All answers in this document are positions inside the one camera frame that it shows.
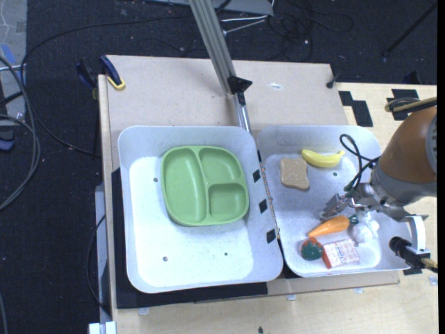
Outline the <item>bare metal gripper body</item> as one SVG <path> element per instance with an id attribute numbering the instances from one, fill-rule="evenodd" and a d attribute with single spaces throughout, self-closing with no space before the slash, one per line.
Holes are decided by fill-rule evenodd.
<path id="1" fill-rule="evenodd" d="M 360 183 L 346 193 L 351 207 L 372 209 L 382 212 L 395 221 L 404 221 L 405 203 L 389 195 L 379 184 Z"/>

